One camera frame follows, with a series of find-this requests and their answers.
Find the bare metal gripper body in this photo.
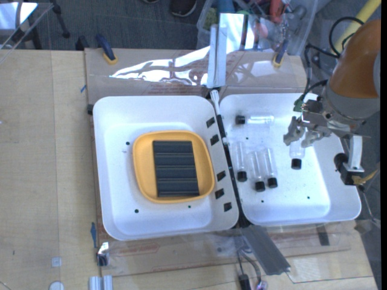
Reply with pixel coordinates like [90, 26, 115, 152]
[298, 98, 367, 138]

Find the clear bottle with black cap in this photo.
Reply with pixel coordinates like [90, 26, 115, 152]
[249, 150, 267, 193]
[288, 140, 306, 170]
[235, 114, 276, 126]
[262, 147, 279, 190]
[233, 141, 249, 183]

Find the white plastic tray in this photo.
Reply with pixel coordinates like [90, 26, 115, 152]
[218, 92, 363, 228]
[92, 95, 241, 242]

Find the black ribbed rack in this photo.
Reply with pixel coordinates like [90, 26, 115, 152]
[152, 140, 201, 198]

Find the clear plastic bin of toys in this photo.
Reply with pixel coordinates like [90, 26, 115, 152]
[196, 0, 322, 57]

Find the yellow plate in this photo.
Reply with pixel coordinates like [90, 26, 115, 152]
[132, 130, 216, 205]

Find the black cylinder on white bracket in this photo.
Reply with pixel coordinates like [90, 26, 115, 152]
[333, 134, 366, 187]

